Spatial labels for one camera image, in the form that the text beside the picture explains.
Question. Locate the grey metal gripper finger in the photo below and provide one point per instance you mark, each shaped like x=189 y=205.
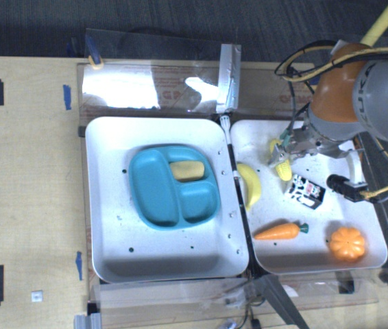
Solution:
x=275 y=155
x=286 y=157

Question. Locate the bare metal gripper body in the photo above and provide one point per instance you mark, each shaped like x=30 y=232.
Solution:
x=305 y=142

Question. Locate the yellow corn cob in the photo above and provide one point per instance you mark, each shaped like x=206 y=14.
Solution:
x=284 y=172

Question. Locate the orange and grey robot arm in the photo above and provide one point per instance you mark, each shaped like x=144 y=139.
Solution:
x=338 y=91

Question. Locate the yellow banana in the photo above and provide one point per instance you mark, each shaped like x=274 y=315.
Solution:
x=253 y=183

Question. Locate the black and white carton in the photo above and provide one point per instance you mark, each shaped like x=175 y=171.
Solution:
x=303 y=192

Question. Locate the orange carrot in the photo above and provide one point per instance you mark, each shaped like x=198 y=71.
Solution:
x=278 y=231

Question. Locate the yellow bread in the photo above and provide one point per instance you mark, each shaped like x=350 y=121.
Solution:
x=187 y=171

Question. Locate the white plastic tray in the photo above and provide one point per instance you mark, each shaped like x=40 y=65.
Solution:
x=111 y=201
x=317 y=252

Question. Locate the orange pumpkin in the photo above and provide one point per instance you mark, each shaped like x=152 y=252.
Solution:
x=347 y=244

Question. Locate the blue divided plate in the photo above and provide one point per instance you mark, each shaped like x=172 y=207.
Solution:
x=153 y=187

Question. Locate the small white square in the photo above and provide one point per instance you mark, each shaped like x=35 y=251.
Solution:
x=37 y=296

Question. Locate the black cylinder on white bracket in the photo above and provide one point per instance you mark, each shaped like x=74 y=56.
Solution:
x=351 y=188

